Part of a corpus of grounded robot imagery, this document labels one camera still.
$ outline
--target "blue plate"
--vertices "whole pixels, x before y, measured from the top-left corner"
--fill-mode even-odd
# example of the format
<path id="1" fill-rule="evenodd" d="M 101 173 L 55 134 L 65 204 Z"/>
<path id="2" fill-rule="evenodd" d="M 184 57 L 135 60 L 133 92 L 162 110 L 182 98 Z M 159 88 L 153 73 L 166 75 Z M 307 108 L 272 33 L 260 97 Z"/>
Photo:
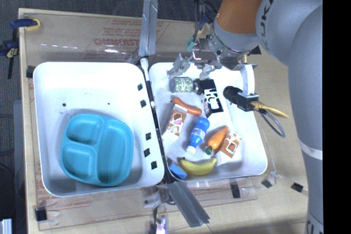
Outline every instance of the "blue plate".
<path id="1" fill-rule="evenodd" d="M 133 133 L 125 123 L 90 113 L 69 120 L 60 153 L 61 167 L 69 177 L 117 186 L 129 176 L 132 159 Z"/>

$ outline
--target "white bottle cap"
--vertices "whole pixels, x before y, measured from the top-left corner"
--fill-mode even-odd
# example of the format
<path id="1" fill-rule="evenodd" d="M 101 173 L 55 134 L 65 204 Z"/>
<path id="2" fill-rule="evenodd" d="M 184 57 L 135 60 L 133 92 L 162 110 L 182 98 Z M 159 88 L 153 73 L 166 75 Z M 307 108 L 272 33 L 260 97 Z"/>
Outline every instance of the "white bottle cap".
<path id="1" fill-rule="evenodd" d="M 193 146 L 191 146 L 191 145 L 189 145 L 189 146 L 186 148 L 186 151 L 187 151 L 187 153 L 195 154 L 196 148 L 193 147 Z"/>

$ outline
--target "white band on robot arm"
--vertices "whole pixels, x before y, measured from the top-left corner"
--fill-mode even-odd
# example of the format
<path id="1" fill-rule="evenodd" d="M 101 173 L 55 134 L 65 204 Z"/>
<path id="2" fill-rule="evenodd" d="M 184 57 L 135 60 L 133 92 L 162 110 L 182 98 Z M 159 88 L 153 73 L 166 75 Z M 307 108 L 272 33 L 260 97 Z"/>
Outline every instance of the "white band on robot arm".
<path id="1" fill-rule="evenodd" d="M 313 157 L 317 160 L 323 160 L 323 151 L 318 149 L 313 149 L 308 145 L 304 144 L 300 139 L 298 140 L 301 150 L 305 152 L 308 156 Z"/>

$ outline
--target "teal object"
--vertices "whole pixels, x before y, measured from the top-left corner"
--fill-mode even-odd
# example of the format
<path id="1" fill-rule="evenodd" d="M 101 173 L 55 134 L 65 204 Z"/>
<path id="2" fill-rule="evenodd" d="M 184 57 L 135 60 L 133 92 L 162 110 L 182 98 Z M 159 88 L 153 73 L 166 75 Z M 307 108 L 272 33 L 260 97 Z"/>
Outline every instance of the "teal object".
<path id="1" fill-rule="evenodd" d="M 133 133 L 125 123 L 98 114 L 78 114 L 65 128 L 61 167 L 75 180 L 117 186 L 129 176 L 133 146 Z"/>

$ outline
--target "blue bottle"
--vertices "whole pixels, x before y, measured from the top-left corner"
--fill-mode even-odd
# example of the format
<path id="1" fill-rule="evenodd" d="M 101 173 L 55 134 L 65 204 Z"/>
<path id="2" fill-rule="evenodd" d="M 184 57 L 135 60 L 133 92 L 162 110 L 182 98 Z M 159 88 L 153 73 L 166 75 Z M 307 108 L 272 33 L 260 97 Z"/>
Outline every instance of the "blue bottle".
<path id="1" fill-rule="evenodd" d="M 209 126 L 210 122 L 206 118 L 200 117 L 196 121 L 196 125 L 190 134 L 190 145 L 186 148 L 187 153 L 194 154 L 196 152 L 196 147 L 203 143 Z"/>

